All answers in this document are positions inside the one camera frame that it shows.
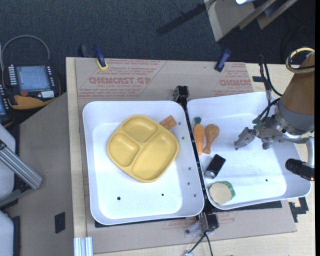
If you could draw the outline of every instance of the black cable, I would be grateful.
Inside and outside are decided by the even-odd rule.
[[[281,97],[282,94],[280,92],[278,92],[274,88],[274,86],[272,85],[272,82],[271,82],[271,79],[270,79],[269,70],[268,70],[268,66],[267,66],[265,58],[264,58],[264,56],[262,54],[260,54],[259,66],[260,66],[260,75],[261,75],[261,78],[263,80],[265,89],[274,91],[277,95],[279,95]]]
[[[210,244],[210,240],[209,240],[209,237],[207,235],[207,232],[204,232],[204,235],[205,235],[206,239],[208,240],[208,244],[209,244],[209,248],[210,248],[210,254],[211,254],[211,256],[214,256],[214,253],[212,252],[212,248],[211,248],[211,244]]]
[[[208,241],[208,243],[209,243],[209,248],[210,248],[210,254],[211,254],[211,256],[214,256],[213,251],[212,251],[212,248],[211,248],[210,240],[209,240],[209,237],[208,237],[208,235],[207,235],[207,231],[204,231],[204,232],[203,232],[203,235],[201,236],[201,238],[198,240],[198,242],[196,242],[196,244],[192,247],[192,249],[186,253],[186,255],[188,255],[189,253],[191,253],[191,252],[198,246],[198,244],[200,244],[200,242],[202,241],[202,239],[204,239],[204,237],[206,237],[206,239],[207,239],[207,241]]]
[[[277,104],[279,100],[280,98],[275,99],[274,101],[269,103],[268,106],[262,111],[262,113],[259,115],[260,118],[263,116],[264,113],[266,113],[263,119],[261,120],[262,122],[268,117],[271,106]]]
[[[268,66],[267,63],[264,62],[264,69],[265,69],[265,73],[266,73],[266,78],[268,80],[269,86],[271,87],[272,91],[274,91],[277,95],[279,95],[280,97],[282,96],[282,94],[280,92],[278,92],[274,86],[272,85],[271,79],[270,79],[270,75],[269,75],[269,70],[268,70]]]
[[[307,24],[305,24],[305,22],[303,22],[300,18],[298,18],[296,15],[294,15],[289,9],[286,12],[286,18],[288,16],[287,14],[290,14],[292,17],[294,17],[300,24],[302,24],[302,28],[307,30],[311,35],[316,36],[315,33],[313,33],[312,31],[310,31],[309,29],[306,28],[305,25],[307,25]],[[309,17],[309,18],[310,18],[309,21],[314,21],[316,19],[316,15],[314,14],[314,15],[312,15],[312,17]]]
[[[291,63],[293,62],[293,60],[292,60],[292,55],[293,55],[294,52],[296,52],[295,54],[303,53],[303,52],[304,52],[304,53],[310,53],[309,50],[302,50],[302,51],[294,50],[294,51],[290,52],[290,54],[289,54],[289,56],[288,56],[288,58],[287,58],[287,59],[288,59],[288,65],[290,66],[290,68],[292,68],[293,70],[298,71],[298,70],[312,69],[312,68],[315,67],[315,65],[311,65],[311,66],[300,66],[300,67],[296,67],[296,68],[291,67]]]
[[[7,48],[7,46],[12,42],[12,41],[15,41],[17,39],[22,39],[22,38],[32,38],[32,39],[36,39],[38,41],[40,41],[44,47],[46,48],[46,52],[47,52],[47,59],[48,61],[50,60],[50,50],[49,50],[49,47],[47,46],[47,44],[42,40],[40,39],[39,37],[37,36],[34,36],[34,35],[29,35],[29,34],[24,34],[24,35],[19,35],[19,36],[16,36],[14,38],[11,38],[8,42],[5,43],[5,45],[3,46],[3,48],[1,48],[1,45],[0,45],[0,67],[2,69],[2,72],[4,72],[4,69],[5,69],[5,64],[4,64],[4,54],[5,54],[5,49]]]
[[[192,249],[187,252],[187,254],[191,253],[191,252],[198,246],[198,244],[200,244],[200,242],[202,241],[202,239],[204,239],[205,234],[206,234],[206,231],[203,233],[203,236],[201,236],[201,238],[198,240],[198,242],[196,242],[196,244],[192,247]]]
[[[294,27],[290,27],[288,24],[288,14],[290,14],[292,17],[294,17],[298,22],[299,25],[295,25]],[[285,54],[286,48],[288,43],[293,39],[296,38],[300,45],[305,45],[305,43],[303,43],[300,38],[297,36],[297,34],[303,30],[306,30],[310,35],[312,36],[316,36],[315,33],[313,33],[312,31],[310,31],[305,24],[299,19],[297,18],[293,13],[291,13],[289,10],[286,11],[285,13],[285,25],[286,28],[288,29],[288,32],[283,36],[281,43],[280,43],[280,52],[279,52],[279,56],[280,56],[280,62],[281,63],[285,63],[287,56]]]

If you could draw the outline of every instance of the black bracket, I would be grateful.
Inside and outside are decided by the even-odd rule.
[[[21,218],[16,216],[12,218],[13,222],[13,256],[20,256],[21,251]]]
[[[189,114],[188,114],[188,108],[187,108],[187,98],[189,96],[189,90],[188,90],[188,86],[185,85],[177,85],[174,93],[173,93],[173,101],[181,104],[183,110],[184,110],[184,114],[185,114],[185,119],[186,119],[186,123],[188,126],[188,130],[189,130],[189,135],[190,135],[190,139],[192,142],[192,148],[193,148],[193,152],[194,152],[194,156],[195,156],[195,161],[197,164],[197,168],[198,168],[198,172],[199,172],[199,177],[200,177],[200,182],[201,182],[201,187],[202,187],[202,193],[204,196],[204,212],[205,213],[210,213],[211,212],[211,203],[209,202],[208,198],[207,198],[207,192],[206,192],[206,187],[205,187],[205,181],[202,175],[202,170],[201,170],[201,166],[200,166],[200,160],[199,160],[199,155],[198,155],[198,151],[197,151],[197,145],[196,145],[196,141],[195,141],[195,137],[193,134],[193,129],[190,123],[190,119],[189,119]]]
[[[263,83],[264,82],[264,80],[263,80],[263,78],[261,77],[261,76],[252,76],[252,80],[254,81],[254,82],[257,82],[257,83]]]
[[[294,222],[298,222],[298,214],[306,214],[309,211],[305,197],[299,197],[300,207],[296,207],[294,202],[289,202]]]
[[[66,213],[65,212],[59,213],[56,216],[54,216],[54,226],[55,226],[56,234],[66,229]]]
[[[218,217],[214,213],[207,213],[206,215],[206,220],[208,222],[208,231],[214,231],[217,228],[219,228],[219,221]]]

